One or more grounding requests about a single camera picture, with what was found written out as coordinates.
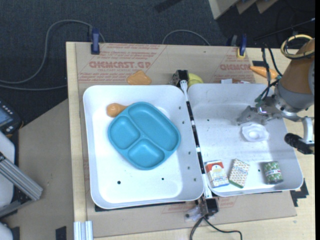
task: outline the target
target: black floor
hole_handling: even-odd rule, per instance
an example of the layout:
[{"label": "black floor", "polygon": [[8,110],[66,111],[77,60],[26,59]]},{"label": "black floor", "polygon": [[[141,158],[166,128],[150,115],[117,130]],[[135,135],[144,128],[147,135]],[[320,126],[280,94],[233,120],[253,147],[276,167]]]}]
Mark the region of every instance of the black floor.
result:
[{"label": "black floor", "polygon": [[[194,31],[213,46],[224,46],[232,35],[247,34],[247,47],[271,48],[295,33],[315,37],[315,23],[307,23],[255,38],[308,21],[315,17],[315,0],[279,0],[263,14],[255,5],[242,15],[232,7],[214,20],[208,0],[0,0],[0,99],[9,103],[28,124],[67,98],[67,88],[41,89],[66,84],[66,41],[86,42],[88,28],[61,23],[48,36],[47,60],[40,67],[48,28],[60,20],[87,22],[99,28],[108,43],[161,44],[174,30]],[[196,35],[175,33],[166,44],[206,45]]]}]

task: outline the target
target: green can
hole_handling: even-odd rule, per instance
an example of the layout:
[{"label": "green can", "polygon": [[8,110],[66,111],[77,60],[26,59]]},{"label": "green can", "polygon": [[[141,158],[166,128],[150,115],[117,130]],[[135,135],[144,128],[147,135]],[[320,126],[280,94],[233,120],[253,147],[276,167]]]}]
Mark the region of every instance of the green can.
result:
[{"label": "green can", "polygon": [[263,165],[263,170],[268,184],[277,184],[284,181],[278,161],[266,162]]}]

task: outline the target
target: wooden table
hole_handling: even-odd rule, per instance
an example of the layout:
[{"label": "wooden table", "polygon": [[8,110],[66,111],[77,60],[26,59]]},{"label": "wooden table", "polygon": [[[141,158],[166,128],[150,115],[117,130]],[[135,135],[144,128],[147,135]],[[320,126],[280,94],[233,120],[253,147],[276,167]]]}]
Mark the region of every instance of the wooden table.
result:
[{"label": "wooden table", "polygon": [[[202,48],[200,46],[187,47],[193,49],[195,54]],[[219,47],[208,47],[209,50],[219,49]],[[180,56],[183,57],[186,50],[185,46],[180,47]],[[261,60],[261,50],[259,48],[247,48],[247,56],[250,61]],[[280,71],[284,71],[289,60],[286,59],[278,49],[273,49],[275,61]],[[86,194],[84,182],[84,163],[82,156],[82,136],[81,124],[79,116],[79,90],[78,90],[78,71],[76,57],[76,43],[68,42],[66,44],[67,54],[67,77],[68,77],[68,100],[69,100],[69,116],[70,116],[70,141],[71,141],[71,160],[72,160],[72,184],[73,184],[73,208],[74,221],[85,222],[87,218],[86,210]],[[266,79],[257,74],[254,75],[257,83],[266,83]],[[308,111],[301,113],[301,116],[314,116],[314,107]],[[285,120],[288,132],[303,136],[303,126],[300,123]],[[309,195],[305,199],[298,200],[296,208],[297,216],[286,217],[269,220],[240,222],[233,224],[220,225],[218,228],[222,230],[239,230],[242,232],[243,239],[291,239],[291,240],[311,240],[315,239],[315,156],[303,155],[296,152],[299,164],[305,182],[309,191]],[[179,239],[186,240],[190,236],[190,228],[165,230],[147,233],[138,233],[130,235],[119,235],[110,237],[100,237],[101,240],[106,239]],[[209,226],[201,226],[197,229],[193,239],[240,239],[236,233],[223,234],[210,228]]]}]

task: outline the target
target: blue clamp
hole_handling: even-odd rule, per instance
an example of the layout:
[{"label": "blue clamp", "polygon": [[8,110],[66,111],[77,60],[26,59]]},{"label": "blue clamp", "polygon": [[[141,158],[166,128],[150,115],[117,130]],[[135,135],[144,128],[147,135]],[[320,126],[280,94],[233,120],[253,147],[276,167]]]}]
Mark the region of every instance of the blue clamp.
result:
[{"label": "blue clamp", "polygon": [[244,59],[246,56],[246,46],[247,46],[247,35],[242,34],[240,46],[237,51],[237,57],[238,59]]},{"label": "blue clamp", "polygon": [[92,40],[91,54],[94,54],[94,55],[100,54],[99,29],[96,27],[92,28],[91,40]]}]

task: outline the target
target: blue plate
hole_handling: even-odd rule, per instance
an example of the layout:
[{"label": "blue plate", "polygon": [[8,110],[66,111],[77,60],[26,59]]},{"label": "blue plate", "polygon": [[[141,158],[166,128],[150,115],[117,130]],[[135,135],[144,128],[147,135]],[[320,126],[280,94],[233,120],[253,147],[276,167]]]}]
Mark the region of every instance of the blue plate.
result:
[{"label": "blue plate", "polygon": [[151,170],[161,165],[178,148],[177,127],[147,102],[128,106],[109,125],[108,138],[132,165]]}]

